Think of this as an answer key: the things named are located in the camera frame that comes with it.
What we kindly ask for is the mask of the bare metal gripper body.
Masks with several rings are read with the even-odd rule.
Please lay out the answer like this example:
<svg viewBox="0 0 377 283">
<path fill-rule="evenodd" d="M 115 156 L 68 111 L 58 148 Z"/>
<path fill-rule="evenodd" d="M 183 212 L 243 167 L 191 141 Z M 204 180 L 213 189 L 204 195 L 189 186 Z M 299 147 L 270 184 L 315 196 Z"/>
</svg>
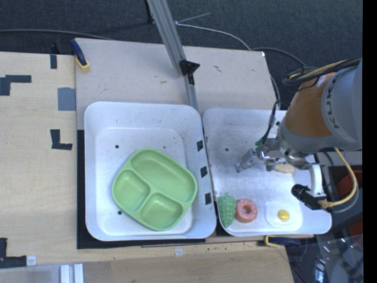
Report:
<svg viewBox="0 0 377 283">
<path fill-rule="evenodd" d="M 279 159 L 284 164 L 289 164 L 297 169 L 310 169 L 312 164 L 306 160 L 308 154 L 293 149 L 285 140 L 278 138 L 260 139 L 256 143 L 255 152 L 257 157 L 264 161 L 269 159 Z"/>
</svg>

